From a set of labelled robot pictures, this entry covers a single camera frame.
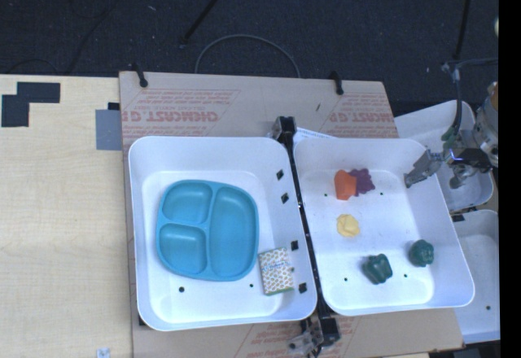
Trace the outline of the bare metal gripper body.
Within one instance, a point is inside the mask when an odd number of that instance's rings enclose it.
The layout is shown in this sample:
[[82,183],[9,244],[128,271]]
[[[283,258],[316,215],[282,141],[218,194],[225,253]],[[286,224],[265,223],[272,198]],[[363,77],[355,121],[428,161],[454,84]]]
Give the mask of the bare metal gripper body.
[[473,168],[487,172],[498,167],[498,137],[493,129],[451,127],[445,132],[445,162],[452,168]]

